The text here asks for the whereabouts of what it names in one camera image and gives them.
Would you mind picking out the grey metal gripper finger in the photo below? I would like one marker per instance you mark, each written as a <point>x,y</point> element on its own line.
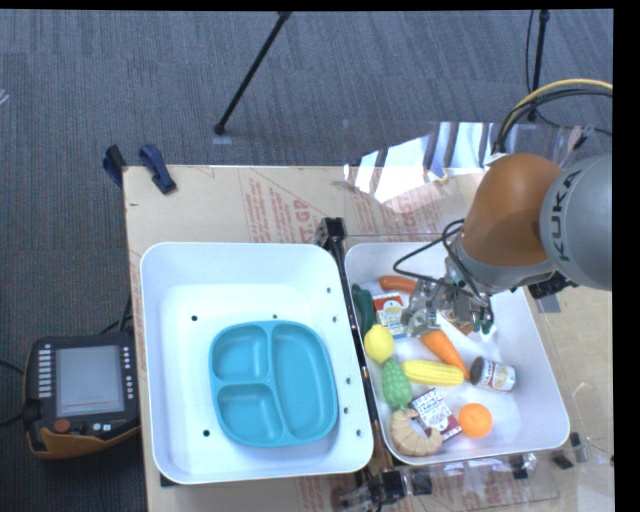
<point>430,321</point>
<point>411,322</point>

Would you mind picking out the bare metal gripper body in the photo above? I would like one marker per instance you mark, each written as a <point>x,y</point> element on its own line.
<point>450,296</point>

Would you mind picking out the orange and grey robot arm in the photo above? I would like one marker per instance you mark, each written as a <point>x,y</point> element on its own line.
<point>520,215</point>

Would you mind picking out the white and red carton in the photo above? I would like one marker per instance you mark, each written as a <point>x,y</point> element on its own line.
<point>389,312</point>

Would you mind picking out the orange carrot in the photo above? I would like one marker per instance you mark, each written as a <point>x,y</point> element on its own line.
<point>442,349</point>

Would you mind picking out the yellow lemon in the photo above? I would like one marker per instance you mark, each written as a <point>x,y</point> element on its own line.
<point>378,343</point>

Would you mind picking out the orange sausage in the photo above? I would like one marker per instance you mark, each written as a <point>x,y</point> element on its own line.
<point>396,284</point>

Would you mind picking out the green pepper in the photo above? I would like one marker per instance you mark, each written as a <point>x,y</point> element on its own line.
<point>365,307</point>

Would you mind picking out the yellow corn cob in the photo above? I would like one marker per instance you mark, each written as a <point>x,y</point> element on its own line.
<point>432,372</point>

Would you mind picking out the green grapes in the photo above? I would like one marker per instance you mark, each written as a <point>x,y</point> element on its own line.
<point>396,385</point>

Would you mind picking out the small white can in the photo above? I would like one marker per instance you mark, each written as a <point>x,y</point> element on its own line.
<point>496,375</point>

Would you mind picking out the white and maroon carton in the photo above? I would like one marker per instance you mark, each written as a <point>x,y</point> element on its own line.
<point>436,414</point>

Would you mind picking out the orange fruit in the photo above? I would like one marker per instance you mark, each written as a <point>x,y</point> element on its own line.
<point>475,420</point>

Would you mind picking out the beige croissant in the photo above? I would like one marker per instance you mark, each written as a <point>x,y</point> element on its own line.
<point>412,440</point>

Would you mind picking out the white plastic tray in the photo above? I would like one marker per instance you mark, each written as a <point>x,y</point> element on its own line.
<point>180,280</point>
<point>525,400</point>

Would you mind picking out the blue divided plate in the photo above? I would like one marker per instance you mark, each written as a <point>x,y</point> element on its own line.
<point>300,380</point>

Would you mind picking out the brown cardboard board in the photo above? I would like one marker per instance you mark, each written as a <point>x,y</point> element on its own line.
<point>210,210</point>

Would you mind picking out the black tripod leg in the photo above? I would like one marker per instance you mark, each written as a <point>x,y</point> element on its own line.
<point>539,60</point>
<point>252,70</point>

